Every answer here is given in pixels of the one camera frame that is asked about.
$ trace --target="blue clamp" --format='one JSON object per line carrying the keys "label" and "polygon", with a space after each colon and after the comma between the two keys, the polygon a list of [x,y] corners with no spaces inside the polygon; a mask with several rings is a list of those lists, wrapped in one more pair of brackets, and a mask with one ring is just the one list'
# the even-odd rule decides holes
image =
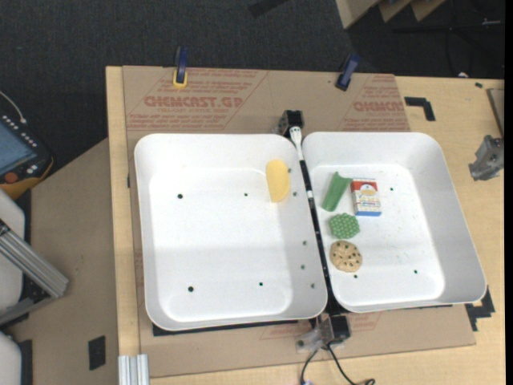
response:
{"label": "blue clamp", "polygon": [[187,86],[187,56],[189,49],[187,47],[178,47],[175,54],[176,70],[173,73],[173,85],[178,88]]}
{"label": "blue clamp", "polygon": [[347,90],[347,88],[349,87],[349,83],[351,82],[351,75],[356,70],[356,67],[358,67],[359,63],[359,55],[349,55],[349,57],[344,63],[344,69],[342,70],[342,73],[338,76],[337,82],[335,83],[335,86],[337,88],[340,88],[343,91]]}

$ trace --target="dark floor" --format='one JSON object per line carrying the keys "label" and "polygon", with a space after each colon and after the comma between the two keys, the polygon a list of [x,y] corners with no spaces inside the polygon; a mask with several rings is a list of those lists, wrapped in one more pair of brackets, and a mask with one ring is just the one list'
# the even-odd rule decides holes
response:
{"label": "dark floor", "polygon": [[[505,0],[449,0],[422,22],[408,7],[384,23],[377,7],[345,30],[335,0],[290,0],[255,18],[262,0],[0,0],[0,90],[55,158],[54,171],[107,136],[105,66],[337,71],[504,78],[504,27],[400,34],[407,26],[505,18]],[[10,105],[0,98],[0,109]]]}

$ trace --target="small red and blue box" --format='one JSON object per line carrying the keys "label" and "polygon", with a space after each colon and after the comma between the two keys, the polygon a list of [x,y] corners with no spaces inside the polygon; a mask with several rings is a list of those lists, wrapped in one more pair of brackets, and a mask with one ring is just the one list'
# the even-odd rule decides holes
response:
{"label": "small red and blue box", "polygon": [[368,217],[382,215],[382,204],[379,200],[376,180],[357,178],[351,182],[354,214]]}

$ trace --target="power cord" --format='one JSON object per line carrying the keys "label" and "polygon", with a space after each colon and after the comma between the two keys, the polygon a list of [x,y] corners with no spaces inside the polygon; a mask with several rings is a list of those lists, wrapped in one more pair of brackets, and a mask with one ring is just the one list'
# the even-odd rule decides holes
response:
{"label": "power cord", "polygon": [[[337,364],[337,368],[338,370],[340,371],[340,373],[342,374],[342,376],[345,378],[345,380],[350,384],[350,385],[357,385],[356,383],[354,383],[351,379],[349,379],[349,377],[345,374],[344,370],[342,369],[340,363],[338,362],[338,359],[337,359],[337,356],[335,355],[335,353],[333,352],[333,349],[331,348],[331,345],[336,343],[336,342],[340,342],[340,341],[337,341],[337,340],[334,340],[334,341],[330,341],[328,343],[326,343],[325,346],[320,346],[318,347],[314,352],[312,352],[310,354],[310,356],[306,359],[306,362],[305,362],[305,365],[303,366],[303,369],[301,370],[301,382],[300,384],[301,385],[305,385],[306,384],[306,381],[305,381],[305,371],[306,371],[306,367],[308,366],[309,362],[313,359],[313,357],[317,354],[317,352],[322,349],[324,351],[328,351],[331,356],[333,357],[333,361],[335,361],[335,363]],[[368,379],[366,382],[365,382],[365,385],[374,385],[376,383],[376,380],[375,379]]]}
{"label": "power cord", "polygon": [[0,90],[0,95],[6,99],[10,105],[12,105],[14,107],[14,110],[16,110],[16,112],[19,114],[19,122],[22,123],[22,124],[26,124],[26,120],[25,120],[25,117],[23,117],[23,114],[21,112],[21,110],[18,108],[18,106],[16,105],[16,103],[9,98],[9,96],[4,93],[2,90]]}

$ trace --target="white tray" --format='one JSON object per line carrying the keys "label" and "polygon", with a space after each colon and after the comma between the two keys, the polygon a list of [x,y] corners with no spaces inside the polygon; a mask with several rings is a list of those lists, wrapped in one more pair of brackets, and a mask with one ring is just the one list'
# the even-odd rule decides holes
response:
{"label": "white tray", "polygon": [[350,189],[333,213],[322,201],[334,172],[377,181],[382,214],[358,217],[349,241],[362,266],[345,273],[327,261],[333,294],[347,310],[366,312],[478,301],[485,278],[442,149],[414,132],[316,132],[303,142],[325,255],[337,238],[329,219],[353,213]]}
{"label": "white tray", "polygon": [[[270,160],[291,190],[272,203]],[[165,330],[312,318],[327,289],[294,146],[273,135],[151,134],[135,147],[147,313]]]}

